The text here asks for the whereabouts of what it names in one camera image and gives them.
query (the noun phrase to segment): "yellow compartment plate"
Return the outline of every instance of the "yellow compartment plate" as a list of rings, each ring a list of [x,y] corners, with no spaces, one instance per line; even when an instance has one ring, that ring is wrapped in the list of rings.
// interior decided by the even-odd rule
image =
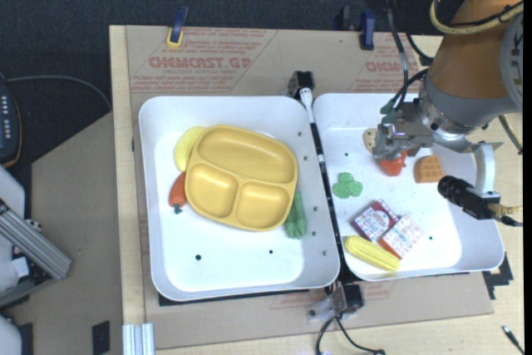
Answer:
[[[288,216],[298,163],[282,142],[236,126],[211,126],[190,155],[185,193],[203,216],[236,228],[269,231]]]

